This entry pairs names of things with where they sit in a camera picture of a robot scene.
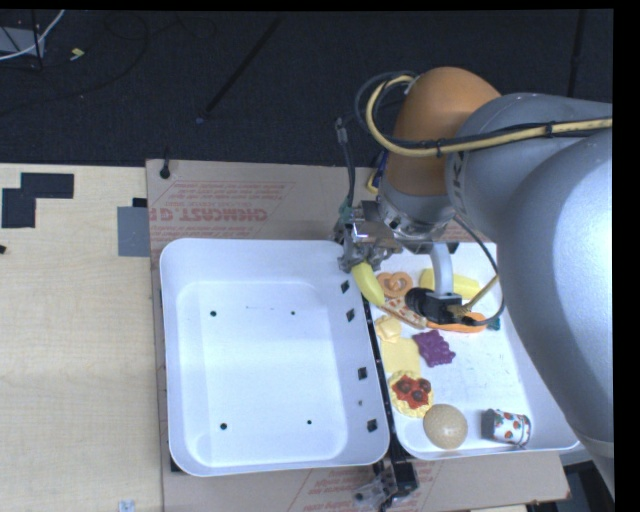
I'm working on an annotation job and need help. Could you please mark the yellow block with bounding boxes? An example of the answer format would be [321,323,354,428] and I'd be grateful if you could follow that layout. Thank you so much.
[418,267,482,301]

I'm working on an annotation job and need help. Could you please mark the black block with thin wires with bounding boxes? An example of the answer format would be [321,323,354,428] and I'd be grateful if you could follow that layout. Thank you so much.
[391,459,421,499]

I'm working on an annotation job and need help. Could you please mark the yellow spaghetti with meatballs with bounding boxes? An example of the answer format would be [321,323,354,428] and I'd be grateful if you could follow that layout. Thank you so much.
[387,369,435,419]

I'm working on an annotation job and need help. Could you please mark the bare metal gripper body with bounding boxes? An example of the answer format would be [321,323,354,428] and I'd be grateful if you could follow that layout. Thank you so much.
[341,200,450,261]

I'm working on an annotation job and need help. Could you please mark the orange carrot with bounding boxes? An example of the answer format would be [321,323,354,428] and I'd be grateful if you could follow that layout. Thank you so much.
[426,311,502,335]

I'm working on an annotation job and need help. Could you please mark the purple grapes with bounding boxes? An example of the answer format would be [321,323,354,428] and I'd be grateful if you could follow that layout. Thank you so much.
[411,328,457,369]

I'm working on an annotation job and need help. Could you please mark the pale yellow cheese slice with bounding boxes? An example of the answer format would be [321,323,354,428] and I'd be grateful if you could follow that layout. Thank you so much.
[380,337,423,377]

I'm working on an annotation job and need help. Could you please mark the white plastic tray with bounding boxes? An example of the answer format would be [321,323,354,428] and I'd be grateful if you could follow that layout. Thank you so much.
[158,237,392,478]
[361,239,582,462]

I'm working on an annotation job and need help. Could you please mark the pizza slice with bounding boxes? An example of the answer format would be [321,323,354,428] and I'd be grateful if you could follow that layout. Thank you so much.
[381,297,429,330]

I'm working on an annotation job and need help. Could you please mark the small pale yellow biscuit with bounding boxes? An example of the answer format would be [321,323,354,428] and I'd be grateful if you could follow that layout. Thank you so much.
[374,314,403,344]

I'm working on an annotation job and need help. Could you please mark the white cup with red print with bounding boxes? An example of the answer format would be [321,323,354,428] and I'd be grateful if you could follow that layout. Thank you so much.
[480,407,532,448]

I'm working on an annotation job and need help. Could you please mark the yellow banana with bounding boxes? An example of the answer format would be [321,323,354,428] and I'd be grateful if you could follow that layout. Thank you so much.
[350,260,387,308]

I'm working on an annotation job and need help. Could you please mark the beige egg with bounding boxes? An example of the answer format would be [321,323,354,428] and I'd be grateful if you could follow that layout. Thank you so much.
[422,403,470,451]

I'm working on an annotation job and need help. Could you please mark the brown cardboard board red print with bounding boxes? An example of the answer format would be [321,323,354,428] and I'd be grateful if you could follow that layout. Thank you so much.
[144,158,572,512]

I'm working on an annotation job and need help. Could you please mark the orange pretzel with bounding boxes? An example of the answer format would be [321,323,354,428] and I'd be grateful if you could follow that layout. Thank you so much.
[375,270,415,300]

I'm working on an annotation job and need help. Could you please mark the black cylinder on white bracket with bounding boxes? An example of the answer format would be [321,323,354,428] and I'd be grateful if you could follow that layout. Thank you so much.
[404,241,464,326]

